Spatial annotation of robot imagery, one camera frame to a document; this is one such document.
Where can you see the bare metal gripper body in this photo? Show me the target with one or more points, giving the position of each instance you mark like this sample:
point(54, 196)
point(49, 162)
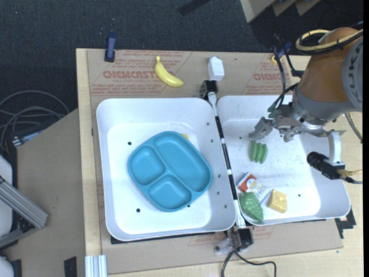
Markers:
point(288, 119)

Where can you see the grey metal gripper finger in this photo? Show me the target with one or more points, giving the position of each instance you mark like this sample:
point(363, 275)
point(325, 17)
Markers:
point(291, 134)
point(261, 128)

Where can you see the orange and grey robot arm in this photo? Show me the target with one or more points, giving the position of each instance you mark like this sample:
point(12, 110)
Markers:
point(325, 76)

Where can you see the green pea pods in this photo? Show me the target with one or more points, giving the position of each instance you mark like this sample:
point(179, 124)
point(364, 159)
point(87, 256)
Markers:
point(258, 152)

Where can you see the white plastic tray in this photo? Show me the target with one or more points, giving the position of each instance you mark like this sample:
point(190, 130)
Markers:
point(124, 212)
point(294, 166)

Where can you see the thin black and white rod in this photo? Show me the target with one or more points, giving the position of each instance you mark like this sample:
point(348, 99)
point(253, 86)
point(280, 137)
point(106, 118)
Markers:
point(225, 151)

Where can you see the orange and white carton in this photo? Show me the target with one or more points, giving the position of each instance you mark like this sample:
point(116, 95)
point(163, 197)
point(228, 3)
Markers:
point(251, 184)

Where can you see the yellow cheese wedge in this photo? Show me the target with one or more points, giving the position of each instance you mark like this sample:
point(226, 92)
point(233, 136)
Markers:
point(277, 201)

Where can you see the small yellow round item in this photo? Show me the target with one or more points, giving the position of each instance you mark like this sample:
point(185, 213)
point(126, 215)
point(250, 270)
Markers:
point(185, 136)

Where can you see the green grapes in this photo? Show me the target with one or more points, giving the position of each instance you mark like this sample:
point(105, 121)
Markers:
point(251, 207)

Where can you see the blue divided plate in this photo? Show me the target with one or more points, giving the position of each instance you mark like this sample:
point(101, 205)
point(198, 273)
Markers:
point(173, 169)

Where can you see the yellow banana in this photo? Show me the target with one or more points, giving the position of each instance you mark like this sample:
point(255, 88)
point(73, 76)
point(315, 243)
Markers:
point(166, 76)

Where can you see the brown cardboard board red print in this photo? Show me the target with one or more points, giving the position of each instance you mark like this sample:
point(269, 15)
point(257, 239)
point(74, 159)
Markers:
point(178, 252)

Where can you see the black cylinder on white bracket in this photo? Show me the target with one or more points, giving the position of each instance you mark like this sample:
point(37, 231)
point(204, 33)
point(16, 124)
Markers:
point(320, 161)

